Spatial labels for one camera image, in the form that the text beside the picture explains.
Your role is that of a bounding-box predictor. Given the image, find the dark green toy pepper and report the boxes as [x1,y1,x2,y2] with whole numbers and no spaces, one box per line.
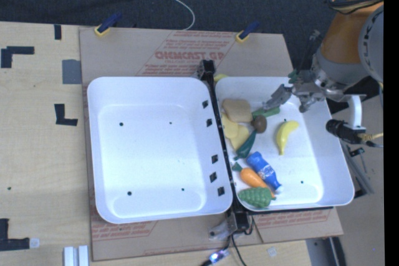
[233,128,258,161]

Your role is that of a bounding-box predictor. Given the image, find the yellow banana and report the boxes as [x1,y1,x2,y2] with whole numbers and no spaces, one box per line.
[274,120,300,156]

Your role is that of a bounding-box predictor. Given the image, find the thin black rod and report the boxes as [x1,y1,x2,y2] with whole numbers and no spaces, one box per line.
[206,71,241,216]

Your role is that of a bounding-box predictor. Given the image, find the blue bottle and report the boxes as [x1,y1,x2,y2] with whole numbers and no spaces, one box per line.
[246,151,282,193]

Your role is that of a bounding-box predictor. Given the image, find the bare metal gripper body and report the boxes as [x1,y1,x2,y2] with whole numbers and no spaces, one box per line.
[291,70,347,104]

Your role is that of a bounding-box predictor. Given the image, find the tan toy bread slice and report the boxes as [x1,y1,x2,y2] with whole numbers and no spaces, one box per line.
[221,98,254,123]

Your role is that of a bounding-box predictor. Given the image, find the orange carrot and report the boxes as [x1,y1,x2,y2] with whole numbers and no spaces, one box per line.
[231,161,277,199]

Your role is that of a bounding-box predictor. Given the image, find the green grapes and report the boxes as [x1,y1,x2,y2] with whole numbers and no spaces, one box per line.
[237,187,273,209]

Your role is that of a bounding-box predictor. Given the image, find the pale yellow toy chip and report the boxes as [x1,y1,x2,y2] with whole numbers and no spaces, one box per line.
[220,113,239,139]

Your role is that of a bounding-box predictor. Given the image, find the brown cardboard board red print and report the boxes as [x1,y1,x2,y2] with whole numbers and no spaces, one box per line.
[79,27,344,262]

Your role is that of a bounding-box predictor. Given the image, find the black cylinder on white bracket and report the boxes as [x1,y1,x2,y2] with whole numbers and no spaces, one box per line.
[325,94,367,145]

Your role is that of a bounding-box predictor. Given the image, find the white plastic tray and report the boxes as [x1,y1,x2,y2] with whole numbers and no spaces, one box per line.
[214,75,356,212]
[87,76,234,225]

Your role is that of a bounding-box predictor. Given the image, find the brown toy kiwi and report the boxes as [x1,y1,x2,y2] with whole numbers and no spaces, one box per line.
[251,115,268,135]

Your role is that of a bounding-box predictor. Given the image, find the green toy bean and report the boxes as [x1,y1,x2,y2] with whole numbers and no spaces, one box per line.
[251,107,281,119]

